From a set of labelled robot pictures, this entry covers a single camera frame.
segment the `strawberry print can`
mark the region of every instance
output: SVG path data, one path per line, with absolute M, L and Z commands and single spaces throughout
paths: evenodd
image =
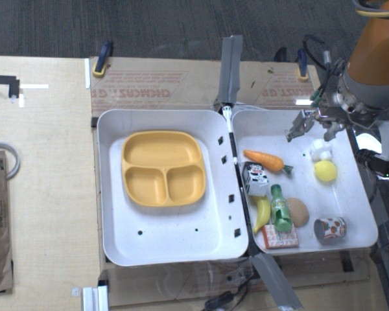
M 342 217 L 322 218 L 314 222 L 314 233 L 319 240 L 345 237 L 347 233 L 346 222 Z

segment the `brown ball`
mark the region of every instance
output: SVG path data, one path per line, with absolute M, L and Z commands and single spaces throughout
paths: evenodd
M 291 220 L 296 227 L 305 225 L 310 218 L 307 206 L 297 198 L 287 198 Z

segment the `small box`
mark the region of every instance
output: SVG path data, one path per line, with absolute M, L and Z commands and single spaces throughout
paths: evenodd
M 283 232 L 277 231 L 274 225 L 265 225 L 262 233 L 267 249 L 296 248 L 300 244 L 294 224 L 290 231 Z
M 269 182 L 260 163 L 245 162 L 242 177 L 247 194 L 250 196 L 266 196 Z

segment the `yellow ball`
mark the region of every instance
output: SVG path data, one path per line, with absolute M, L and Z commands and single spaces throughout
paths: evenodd
M 314 171 L 317 178 L 322 181 L 333 181 L 337 177 L 336 166 L 328 160 L 321 160 L 314 164 Z

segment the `red and white box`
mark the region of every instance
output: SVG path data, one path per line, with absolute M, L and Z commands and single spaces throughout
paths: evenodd
M 291 230 L 283 232 L 277 231 L 274 225 L 265 225 L 262 233 L 267 249 L 296 248 L 300 244 L 294 224 Z

